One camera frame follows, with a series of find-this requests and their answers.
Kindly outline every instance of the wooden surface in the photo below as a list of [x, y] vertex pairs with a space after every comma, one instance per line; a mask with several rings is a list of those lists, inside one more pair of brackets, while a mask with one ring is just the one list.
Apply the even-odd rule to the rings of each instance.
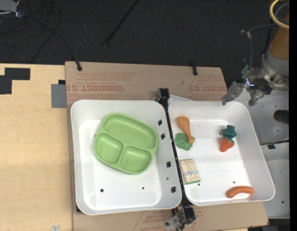
[[31, 68], [0, 95], [0, 231], [73, 230], [67, 111], [51, 107], [51, 84], [63, 65], [0, 64]]

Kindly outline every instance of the black tape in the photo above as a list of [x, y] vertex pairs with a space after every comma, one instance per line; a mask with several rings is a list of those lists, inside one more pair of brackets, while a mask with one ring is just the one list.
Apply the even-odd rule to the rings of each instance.
[[12, 94], [12, 80], [30, 80], [30, 68], [5, 68], [0, 75], [0, 94]]

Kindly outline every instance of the orange sausage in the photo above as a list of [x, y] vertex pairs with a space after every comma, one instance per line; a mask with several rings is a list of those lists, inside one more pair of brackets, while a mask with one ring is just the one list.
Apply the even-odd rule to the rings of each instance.
[[249, 193], [252, 194], [254, 192], [252, 187], [248, 186], [237, 186], [237, 187], [232, 187], [230, 190], [226, 192], [226, 196], [228, 198], [233, 198], [236, 194], [239, 193]]

